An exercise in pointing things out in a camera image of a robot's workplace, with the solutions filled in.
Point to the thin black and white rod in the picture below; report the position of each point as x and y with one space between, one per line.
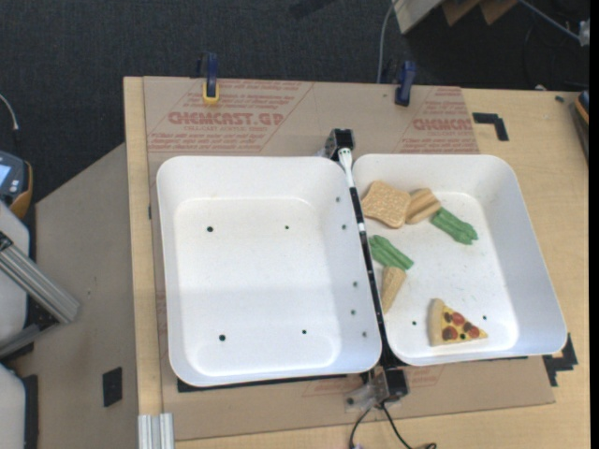
361 226

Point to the white plastic tray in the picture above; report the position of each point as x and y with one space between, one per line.
472 274
262 269

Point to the tan square bread slice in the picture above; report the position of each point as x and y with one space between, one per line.
385 203

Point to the brown cardboard board red print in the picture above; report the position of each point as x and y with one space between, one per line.
281 115

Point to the green asparagus bunch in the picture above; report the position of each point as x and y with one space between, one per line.
390 252
454 226

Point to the tan ice cream cone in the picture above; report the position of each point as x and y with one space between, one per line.
391 286

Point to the tan ridged biscuit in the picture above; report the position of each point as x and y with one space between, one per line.
422 205

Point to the pepperoni pizza slice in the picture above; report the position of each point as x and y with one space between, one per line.
449 324

